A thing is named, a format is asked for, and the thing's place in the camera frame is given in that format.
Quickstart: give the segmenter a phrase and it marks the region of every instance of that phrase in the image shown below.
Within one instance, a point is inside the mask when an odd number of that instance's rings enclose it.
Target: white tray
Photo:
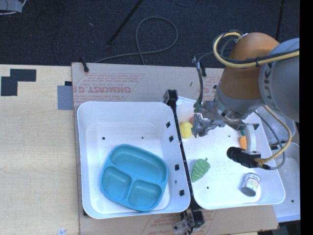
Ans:
[[[193,103],[181,103],[177,107],[179,122],[188,121],[194,114]],[[272,155],[260,119],[251,114],[244,122],[259,123],[256,130],[257,151],[262,158]],[[285,190],[277,170],[247,168],[228,158],[227,149],[240,147],[241,134],[229,126],[210,130],[204,137],[183,139],[183,147],[191,173],[194,162],[208,158],[209,171],[199,180],[192,183],[196,202],[204,209],[214,210],[242,206],[275,205],[284,201]],[[267,163],[275,167],[275,161]],[[241,192],[245,175],[254,172],[261,177],[256,195],[248,197]]]
[[[190,193],[172,109],[160,102],[86,102],[77,111],[82,197],[92,218],[182,212]],[[164,195],[151,211],[135,211],[109,200],[101,191],[100,176],[108,154],[130,144],[161,157],[168,166]]]

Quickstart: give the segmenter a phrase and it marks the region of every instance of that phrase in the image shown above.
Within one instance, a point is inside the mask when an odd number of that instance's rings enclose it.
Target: orange object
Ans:
[[[240,146],[242,149],[246,150],[246,137],[245,136],[242,136],[240,138]]]

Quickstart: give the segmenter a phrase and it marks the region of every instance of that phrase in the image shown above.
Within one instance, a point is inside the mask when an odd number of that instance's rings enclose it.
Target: wooden surface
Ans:
[[[78,235],[74,113],[57,102],[71,67],[0,65],[0,76],[10,69],[36,69],[37,78],[0,96],[0,234]]]

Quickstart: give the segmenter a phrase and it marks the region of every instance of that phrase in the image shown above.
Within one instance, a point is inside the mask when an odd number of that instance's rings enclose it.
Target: black tape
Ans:
[[[36,82],[36,70],[11,69],[10,76],[1,77],[1,96],[17,96],[19,81]]]

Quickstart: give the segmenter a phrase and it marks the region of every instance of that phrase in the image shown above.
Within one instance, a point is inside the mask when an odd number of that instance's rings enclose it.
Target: silver can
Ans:
[[[256,194],[261,178],[255,173],[247,173],[245,177],[244,185],[241,188],[241,192],[249,197],[253,197]]]

